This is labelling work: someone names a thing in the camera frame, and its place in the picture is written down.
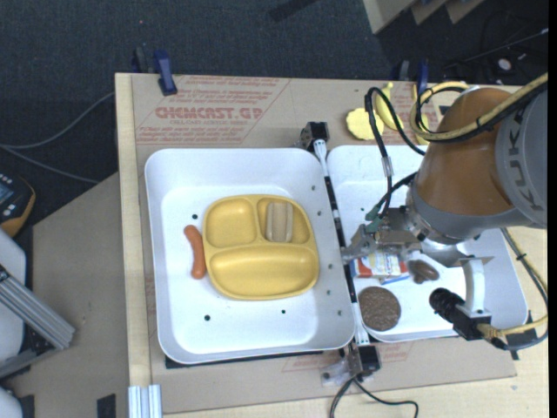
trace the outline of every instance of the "orange sausage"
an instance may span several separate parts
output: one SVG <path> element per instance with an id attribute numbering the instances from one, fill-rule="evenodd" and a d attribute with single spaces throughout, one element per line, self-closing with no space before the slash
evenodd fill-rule
<path id="1" fill-rule="evenodd" d="M 190 241 L 193 251 L 193 265 L 191 266 L 191 276 L 194 279 L 203 279 L 207 271 L 205 265 L 205 252 L 203 250 L 203 237 L 194 225 L 184 228 L 185 237 Z"/>

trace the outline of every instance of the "brown cookie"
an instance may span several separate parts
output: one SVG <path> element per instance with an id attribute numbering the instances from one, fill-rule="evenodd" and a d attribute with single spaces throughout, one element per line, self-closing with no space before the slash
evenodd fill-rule
<path id="1" fill-rule="evenodd" d="M 372 330 L 390 330 L 399 323 L 400 304 L 388 289 L 365 288 L 358 294 L 358 303 L 364 324 Z"/>

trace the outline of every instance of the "yellow plate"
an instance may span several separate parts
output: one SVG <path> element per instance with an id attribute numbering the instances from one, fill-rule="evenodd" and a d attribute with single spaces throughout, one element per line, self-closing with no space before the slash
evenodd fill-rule
<path id="1" fill-rule="evenodd" d="M 271 203 L 292 205 L 288 242 L 265 237 Z M 309 290 L 319 276 L 312 226 L 302 207 L 275 195 L 241 195 L 209 206 L 203 222 L 205 263 L 212 284 L 242 300 L 281 299 Z"/>

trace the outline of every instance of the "white tray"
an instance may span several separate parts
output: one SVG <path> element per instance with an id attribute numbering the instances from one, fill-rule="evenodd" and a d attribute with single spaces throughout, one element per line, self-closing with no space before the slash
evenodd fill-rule
<path id="1" fill-rule="evenodd" d="M 354 334 L 352 304 L 323 173 L 300 149 L 166 149 L 145 165 L 158 338 L 171 359 L 194 365 L 343 347 Z M 201 230 L 206 208 L 240 194 L 297 201 L 312 224 L 319 279 L 282 300 L 232 300 L 208 275 L 190 276 L 184 227 Z"/>
<path id="2" fill-rule="evenodd" d="M 388 146 L 392 158 L 393 183 L 418 170 L 421 156 L 405 145 Z M 327 165 L 339 206 L 339 215 L 347 244 L 358 226 L 365 223 L 365 215 L 386 192 L 386 179 L 381 165 L 379 148 L 374 145 L 343 145 L 333 149 Z M 406 186 L 394 193 L 391 207 L 405 204 Z M 466 255 L 493 257 L 486 265 L 486 309 L 492 315 L 492 324 L 498 328 L 513 327 L 527 319 L 527 304 L 508 254 L 505 240 L 499 230 L 485 231 L 478 240 L 469 240 L 458 246 Z M 440 273 L 436 281 L 418 285 L 412 279 L 384 285 L 393 292 L 401 305 L 401 316 L 396 327 L 367 332 L 377 340 L 395 342 L 455 335 L 453 326 L 433 312 L 429 305 L 431 292 L 438 287 L 466 298 L 464 273 L 460 268 L 445 268 L 428 260 Z M 354 279 L 356 294 L 369 286 L 379 286 L 373 279 Z"/>

